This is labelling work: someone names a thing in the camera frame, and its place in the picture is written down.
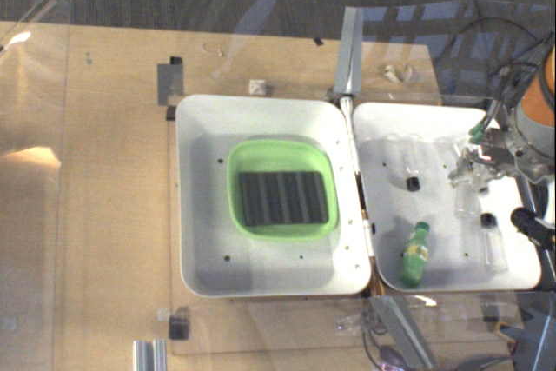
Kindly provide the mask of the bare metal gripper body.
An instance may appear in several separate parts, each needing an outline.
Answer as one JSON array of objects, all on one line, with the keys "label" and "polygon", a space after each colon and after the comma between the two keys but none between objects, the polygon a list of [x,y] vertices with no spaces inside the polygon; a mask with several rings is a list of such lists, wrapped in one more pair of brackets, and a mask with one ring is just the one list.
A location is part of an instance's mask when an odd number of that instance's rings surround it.
[{"label": "bare metal gripper body", "polygon": [[496,170],[516,170],[518,149],[502,129],[487,129],[480,140],[479,161]]}]

